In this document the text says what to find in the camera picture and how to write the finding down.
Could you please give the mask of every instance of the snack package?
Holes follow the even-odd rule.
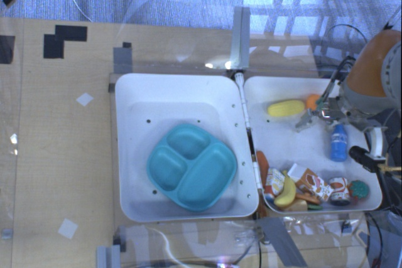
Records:
[[[328,201],[331,193],[334,191],[322,178],[316,175],[312,170],[299,164],[294,164],[288,175],[296,183],[296,186],[303,192],[311,192],[321,201]]]
[[[282,192],[284,182],[285,176],[279,170],[269,168],[264,189],[265,198],[268,201],[273,201]]]

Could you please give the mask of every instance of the toy food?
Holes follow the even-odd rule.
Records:
[[[315,205],[319,205],[321,203],[320,200],[317,199],[317,197],[312,196],[308,192],[306,192],[304,194],[296,193],[296,199],[305,200],[305,201],[307,201],[309,203],[314,203]]]
[[[266,177],[268,175],[269,163],[268,163],[268,160],[266,159],[264,153],[261,151],[257,151],[257,162],[258,162],[258,166],[259,166],[259,173],[261,175],[261,183],[263,185],[263,188],[265,188]]]
[[[332,205],[344,206],[350,203],[349,190],[347,188],[347,178],[332,178],[329,180],[330,186],[334,189],[330,200]]]
[[[328,201],[334,191],[322,178],[312,170],[294,164],[289,170],[289,176],[303,192],[311,192],[321,201]]]
[[[278,195],[274,204],[279,208],[284,208],[290,205],[296,197],[296,185],[295,182],[284,172],[285,181],[283,183],[283,191]]]
[[[270,116],[283,117],[303,112],[304,108],[302,100],[286,100],[270,105],[267,112]]]
[[[355,180],[349,185],[350,195],[355,199],[363,199],[369,194],[369,186],[363,181]]]
[[[298,211],[305,212],[308,210],[308,205],[306,200],[295,199],[289,206],[286,208],[281,208],[282,211]]]
[[[312,109],[315,110],[317,108],[316,101],[320,98],[321,96],[318,94],[311,94],[309,97],[307,97],[306,100],[306,109]]]
[[[285,176],[275,168],[269,168],[266,184],[264,188],[264,196],[268,201],[273,201],[283,189]]]

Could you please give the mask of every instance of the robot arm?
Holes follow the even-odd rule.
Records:
[[[349,60],[341,64],[352,65]],[[361,51],[352,69],[341,83],[339,96],[329,97],[337,72],[333,74],[329,86],[317,101],[316,111],[308,110],[296,125],[304,128],[313,116],[318,116],[328,124],[341,122],[352,124],[372,138],[372,159],[381,159],[382,131],[367,119],[386,109],[401,108],[401,32],[386,29],[371,39]]]

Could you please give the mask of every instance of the banana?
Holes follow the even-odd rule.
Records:
[[[283,183],[283,191],[280,195],[278,195],[274,204],[278,208],[284,208],[290,205],[296,197],[296,184],[293,180],[288,176],[286,171],[283,172],[285,175],[285,182]]]

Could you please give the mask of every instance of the food packaging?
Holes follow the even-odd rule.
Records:
[[[332,178],[329,180],[330,186],[334,189],[331,194],[331,204],[345,206],[350,203],[349,189],[347,188],[347,178]]]
[[[303,192],[311,192],[321,201],[328,201],[331,193],[334,191],[322,178],[316,175],[309,168],[299,164],[294,164],[288,175],[296,183],[296,186]]]
[[[282,192],[284,182],[285,176],[278,169],[269,168],[264,188],[265,198],[273,201]]]

